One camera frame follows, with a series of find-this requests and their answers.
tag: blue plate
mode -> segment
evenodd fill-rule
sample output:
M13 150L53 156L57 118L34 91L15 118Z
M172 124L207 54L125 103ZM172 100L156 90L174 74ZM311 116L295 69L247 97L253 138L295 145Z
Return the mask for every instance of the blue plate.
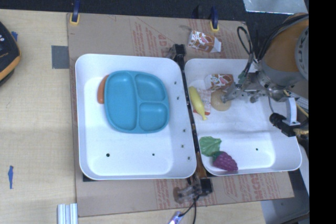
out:
M169 121L169 101L163 82L136 71L110 74L104 88L104 107L109 123L126 133L154 133Z

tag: wooden table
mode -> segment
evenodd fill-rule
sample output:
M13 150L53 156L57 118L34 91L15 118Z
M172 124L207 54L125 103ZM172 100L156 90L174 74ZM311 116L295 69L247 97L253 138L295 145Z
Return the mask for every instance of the wooden table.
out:
M66 13L0 9L18 33L22 60L0 87L0 223L57 223L57 205L76 203L68 69L53 69L51 47L67 46ZM8 180L13 166L13 188ZM79 218L78 223L167 223L158 210ZM182 223L192 223L191 210ZM198 207L196 223L265 223L260 202Z

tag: blue clamp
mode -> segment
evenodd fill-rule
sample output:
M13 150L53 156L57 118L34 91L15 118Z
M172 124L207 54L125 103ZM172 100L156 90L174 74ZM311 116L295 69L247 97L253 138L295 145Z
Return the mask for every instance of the blue clamp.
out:
M216 10L215 6L211 8L211 31L217 32L219 31L219 25L218 25L218 11Z
M70 16L70 23L73 25L77 25L79 23L79 17L80 17L80 14L78 13L79 4L80 4L80 0L75 0L75 4L73 7L74 12L71 13L71 16Z

